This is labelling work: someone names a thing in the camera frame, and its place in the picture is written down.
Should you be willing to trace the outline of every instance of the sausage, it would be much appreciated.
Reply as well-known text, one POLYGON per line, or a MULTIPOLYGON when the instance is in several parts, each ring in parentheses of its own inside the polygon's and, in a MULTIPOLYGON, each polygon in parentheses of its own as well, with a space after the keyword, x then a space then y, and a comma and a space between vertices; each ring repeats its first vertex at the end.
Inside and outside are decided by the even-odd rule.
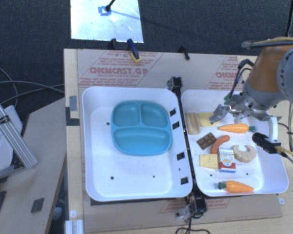
POLYGON ((222 143, 225 143, 227 141, 230 140, 230 137, 229 135, 223 135, 223 136, 220 136, 213 144, 212 146, 210 147, 210 153, 211 154, 216 154, 218 153, 218 148, 220 147, 220 145, 222 143))

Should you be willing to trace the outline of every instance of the blue divided plate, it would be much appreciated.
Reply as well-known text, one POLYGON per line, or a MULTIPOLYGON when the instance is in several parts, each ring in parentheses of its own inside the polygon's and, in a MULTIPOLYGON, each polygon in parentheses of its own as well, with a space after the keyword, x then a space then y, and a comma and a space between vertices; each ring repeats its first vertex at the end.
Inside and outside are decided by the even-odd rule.
POLYGON ((124 101, 112 112, 113 143, 130 155, 158 155, 171 146, 170 120, 165 109, 148 101, 124 101))

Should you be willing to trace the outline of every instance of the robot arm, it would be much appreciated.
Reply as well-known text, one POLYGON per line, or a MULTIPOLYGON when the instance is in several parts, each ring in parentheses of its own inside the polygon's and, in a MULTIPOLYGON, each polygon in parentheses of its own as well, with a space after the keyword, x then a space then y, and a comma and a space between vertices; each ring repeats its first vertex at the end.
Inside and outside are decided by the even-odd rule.
POLYGON ((231 94, 227 105, 219 105, 209 119, 216 122, 229 112, 237 122, 250 115, 267 121, 267 111, 282 100, 293 103, 293 45, 264 47, 243 92, 231 94))

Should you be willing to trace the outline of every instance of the orange carrot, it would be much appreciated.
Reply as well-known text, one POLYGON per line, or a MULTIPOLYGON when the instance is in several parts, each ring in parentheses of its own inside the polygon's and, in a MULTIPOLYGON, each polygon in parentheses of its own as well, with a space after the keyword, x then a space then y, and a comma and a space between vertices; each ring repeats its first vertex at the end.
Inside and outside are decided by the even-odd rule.
POLYGON ((218 127, 218 129, 222 131, 243 134, 249 130, 249 126, 245 123, 237 123, 237 124, 229 124, 225 126, 220 126, 218 127))
POLYGON ((254 190, 251 186, 233 180, 228 180, 223 183, 219 182, 218 189, 221 190, 223 188, 226 188, 226 190, 230 193, 245 193, 254 190))
POLYGON ((216 154, 218 153, 218 148, 222 143, 225 143, 227 141, 230 140, 230 136, 229 135, 223 135, 221 137, 219 137, 210 147, 210 153, 211 154, 216 154))

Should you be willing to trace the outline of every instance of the yellow block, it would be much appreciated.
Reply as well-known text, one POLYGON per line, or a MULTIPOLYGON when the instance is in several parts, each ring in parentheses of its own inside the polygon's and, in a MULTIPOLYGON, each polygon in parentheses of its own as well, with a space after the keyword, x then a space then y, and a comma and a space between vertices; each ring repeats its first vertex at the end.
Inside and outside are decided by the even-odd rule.
POLYGON ((213 124, 210 123, 209 117, 212 115, 213 113, 199 113, 200 124, 202 127, 214 127, 219 124, 219 121, 216 121, 213 124))
POLYGON ((200 166, 206 168, 217 169, 218 168, 218 157, 217 154, 201 154, 200 166))

